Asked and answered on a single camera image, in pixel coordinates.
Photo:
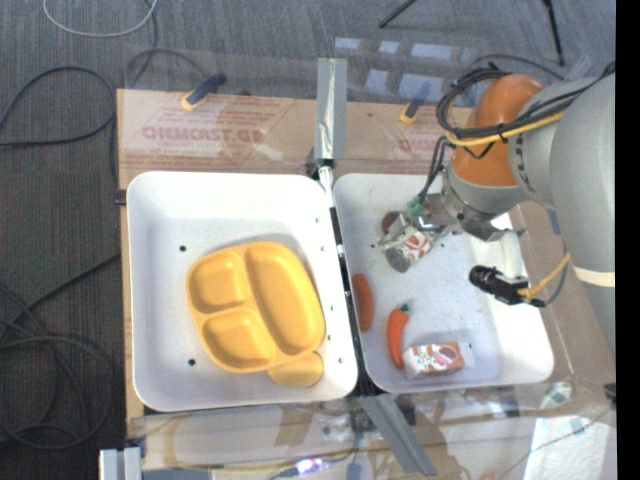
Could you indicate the yellow divided plate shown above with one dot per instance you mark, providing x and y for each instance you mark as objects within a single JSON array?
[{"x": 280, "y": 288}]

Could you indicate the white plastic tray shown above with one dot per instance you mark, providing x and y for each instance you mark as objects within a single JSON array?
[
  {"x": 450, "y": 298},
  {"x": 165, "y": 293}
]

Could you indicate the black cylinder on white bracket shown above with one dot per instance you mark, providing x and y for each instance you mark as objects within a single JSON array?
[{"x": 500, "y": 283}]

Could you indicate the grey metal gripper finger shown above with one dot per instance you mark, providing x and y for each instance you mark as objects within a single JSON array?
[
  {"x": 397, "y": 230},
  {"x": 436, "y": 235}
]

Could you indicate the brown cardboard board red print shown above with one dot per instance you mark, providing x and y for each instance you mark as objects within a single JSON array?
[{"x": 200, "y": 133}]

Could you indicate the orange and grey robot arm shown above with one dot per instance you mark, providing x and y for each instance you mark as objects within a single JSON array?
[{"x": 575, "y": 168}]

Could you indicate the orange sausage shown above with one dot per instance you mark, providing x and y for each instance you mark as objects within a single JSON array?
[{"x": 364, "y": 303}]

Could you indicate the white and red can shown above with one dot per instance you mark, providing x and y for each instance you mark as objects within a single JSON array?
[{"x": 407, "y": 253}]

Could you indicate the white and brown carton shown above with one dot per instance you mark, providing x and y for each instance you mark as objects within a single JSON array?
[{"x": 435, "y": 360}]

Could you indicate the orange carrot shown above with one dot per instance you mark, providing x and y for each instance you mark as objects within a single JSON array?
[{"x": 396, "y": 335}]

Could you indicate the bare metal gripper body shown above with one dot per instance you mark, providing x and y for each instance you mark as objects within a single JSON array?
[{"x": 445, "y": 215}]

